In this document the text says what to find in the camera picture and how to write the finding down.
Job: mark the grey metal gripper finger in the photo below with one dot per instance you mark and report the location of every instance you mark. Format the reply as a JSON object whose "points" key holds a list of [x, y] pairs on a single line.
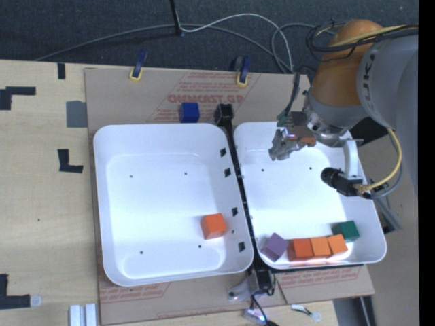
{"points": [[276, 148], [291, 147]]}

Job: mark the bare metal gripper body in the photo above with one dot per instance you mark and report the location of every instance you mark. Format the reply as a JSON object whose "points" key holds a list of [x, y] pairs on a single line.
{"points": [[299, 127]]}

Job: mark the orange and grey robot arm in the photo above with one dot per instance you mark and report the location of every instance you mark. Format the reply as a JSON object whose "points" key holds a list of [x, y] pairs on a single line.
{"points": [[340, 80]]}

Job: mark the thin black rod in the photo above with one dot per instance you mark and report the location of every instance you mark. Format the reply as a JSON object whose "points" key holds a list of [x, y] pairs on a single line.
{"points": [[239, 178]]}

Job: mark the white plastic tray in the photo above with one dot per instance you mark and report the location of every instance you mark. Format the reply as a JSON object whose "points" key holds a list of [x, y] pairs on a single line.
{"points": [[159, 212], [299, 205]]}

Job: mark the blue cube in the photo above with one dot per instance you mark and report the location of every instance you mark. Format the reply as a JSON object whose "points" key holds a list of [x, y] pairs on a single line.
{"points": [[189, 112]]}

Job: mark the purple cube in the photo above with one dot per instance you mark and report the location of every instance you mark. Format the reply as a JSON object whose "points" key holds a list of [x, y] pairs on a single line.
{"points": [[274, 246]]}

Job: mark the orange cube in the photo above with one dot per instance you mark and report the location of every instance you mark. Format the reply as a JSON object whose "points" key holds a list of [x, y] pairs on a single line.
{"points": [[214, 226], [337, 244], [320, 247], [300, 249]]}

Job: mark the green cube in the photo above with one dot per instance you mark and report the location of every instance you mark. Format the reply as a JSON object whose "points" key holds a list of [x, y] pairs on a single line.
{"points": [[348, 230]]}

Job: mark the brown cardboard board, red print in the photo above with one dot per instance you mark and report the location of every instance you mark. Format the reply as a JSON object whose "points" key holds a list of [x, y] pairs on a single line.
{"points": [[142, 97]]}

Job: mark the black cylinder on white bracket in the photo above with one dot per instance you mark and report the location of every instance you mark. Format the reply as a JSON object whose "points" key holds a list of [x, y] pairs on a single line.
{"points": [[336, 180]]}

